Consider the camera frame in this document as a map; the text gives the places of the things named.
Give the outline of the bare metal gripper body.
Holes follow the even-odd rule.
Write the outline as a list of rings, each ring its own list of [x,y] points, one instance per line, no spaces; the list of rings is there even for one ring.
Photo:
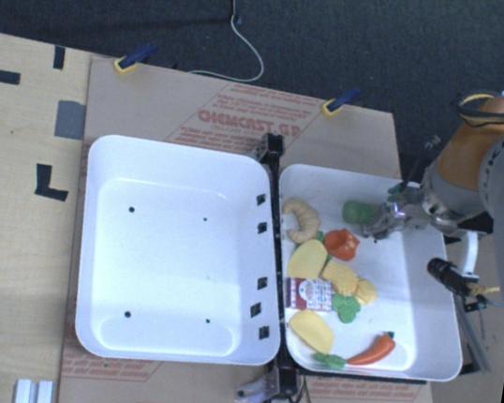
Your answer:
[[[460,237],[460,216],[434,191],[394,186],[387,200],[376,209],[374,225],[402,230],[431,226],[444,235]]]

